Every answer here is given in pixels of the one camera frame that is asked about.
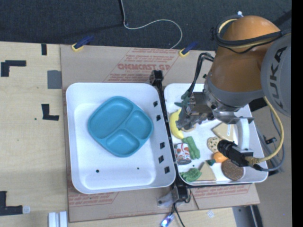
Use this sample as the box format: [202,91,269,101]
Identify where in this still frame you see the green toy vegetable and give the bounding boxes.
[181,136,201,161]

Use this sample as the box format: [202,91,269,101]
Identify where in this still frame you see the green toy lettuce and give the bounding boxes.
[179,167,203,183]

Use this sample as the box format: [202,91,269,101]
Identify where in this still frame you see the black cylinder on white bracket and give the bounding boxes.
[217,116,255,168]

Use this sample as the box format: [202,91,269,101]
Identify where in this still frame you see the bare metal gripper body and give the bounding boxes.
[188,91,240,123]

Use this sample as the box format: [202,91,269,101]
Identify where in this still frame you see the brown round biscuit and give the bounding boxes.
[221,158,245,182]

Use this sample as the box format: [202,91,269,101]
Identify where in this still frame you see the red and white can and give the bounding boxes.
[173,142,192,166]

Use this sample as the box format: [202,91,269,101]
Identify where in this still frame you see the white plastic tray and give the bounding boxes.
[163,83,269,186]
[65,82,177,195]

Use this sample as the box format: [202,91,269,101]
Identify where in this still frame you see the blue divided plate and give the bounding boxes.
[87,96,155,158]

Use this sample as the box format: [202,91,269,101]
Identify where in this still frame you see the tan triangular bread slice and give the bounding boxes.
[195,161,217,182]

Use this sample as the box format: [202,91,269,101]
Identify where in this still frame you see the orange carrot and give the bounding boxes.
[205,151,229,166]

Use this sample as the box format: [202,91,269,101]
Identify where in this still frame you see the yellow banana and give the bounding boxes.
[169,108,186,140]

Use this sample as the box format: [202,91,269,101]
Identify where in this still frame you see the thin black rod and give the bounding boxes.
[155,80,182,186]

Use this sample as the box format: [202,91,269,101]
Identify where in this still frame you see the tan round doughnut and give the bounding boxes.
[181,122,197,132]

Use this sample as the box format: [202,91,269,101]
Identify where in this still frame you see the chocolate chip cookie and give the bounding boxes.
[206,136,223,153]

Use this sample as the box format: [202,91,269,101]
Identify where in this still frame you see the brown cardboard board red print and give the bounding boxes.
[60,44,261,223]

